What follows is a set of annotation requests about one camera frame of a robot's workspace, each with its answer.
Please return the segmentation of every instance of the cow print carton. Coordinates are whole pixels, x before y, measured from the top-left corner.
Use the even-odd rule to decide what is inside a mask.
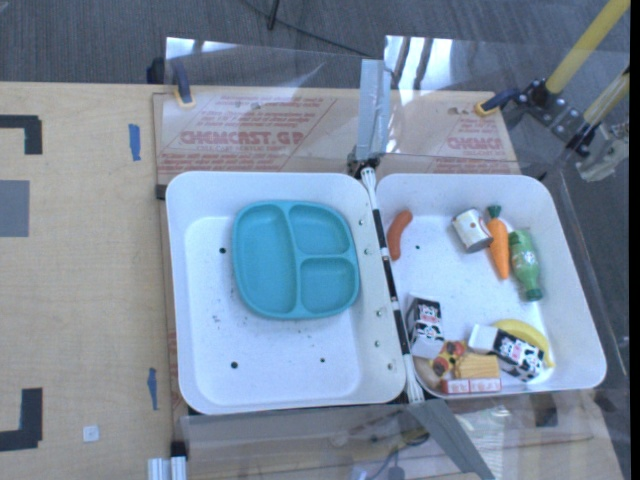
[[[434,359],[444,345],[440,303],[415,297],[406,315],[411,354]]]
[[[497,355],[500,369],[524,382],[542,371],[542,350],[497,327],[475,325],[468,345],[478,354]]]

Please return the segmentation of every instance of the toy sausage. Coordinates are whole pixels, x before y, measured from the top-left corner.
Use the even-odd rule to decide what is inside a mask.
[[[413,214],[409,210],[403,210],[395,216],[389,231],[387,231],[387,246],[392,260],[400,258],[400,237],[402,232],[413,220]]]

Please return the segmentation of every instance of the bottle cap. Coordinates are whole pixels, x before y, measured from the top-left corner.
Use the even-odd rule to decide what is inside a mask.
[[[527,290],[524,295],[529,302],[534,302],[542,298],[542,290],[540,288],[533,288],[532,290]]]

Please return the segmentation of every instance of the blue plate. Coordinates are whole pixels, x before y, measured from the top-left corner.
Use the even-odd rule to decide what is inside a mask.
[[[244,207],[232,236],[240,295],[272,318],[320,318],[353,304],[360,289],[353,237],[332,208],[304,201]]]

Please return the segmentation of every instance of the gray floor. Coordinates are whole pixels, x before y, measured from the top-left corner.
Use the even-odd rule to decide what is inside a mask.
[[[382,58],[385,36],[407,35],[532,45],[555,55],[573,46],[607,1],[281,0],[268,30],[272,0],[0,0],[0,80],[144,84],[166,37]],[[595,98],[590,80],[603,78],[601,68],[618,69],[611,63],[629,49],[627,13],[600,44],[601,65],[583,75],[577,100]],[[627,114],[623,107],[612,115]],[[600,400],[630,477],[628,160],[599,182],[585,183],[571,166],[564,175],[584,237],[571,245],[592,264],[581,275],[598,281],[587,295],[610,358]]]

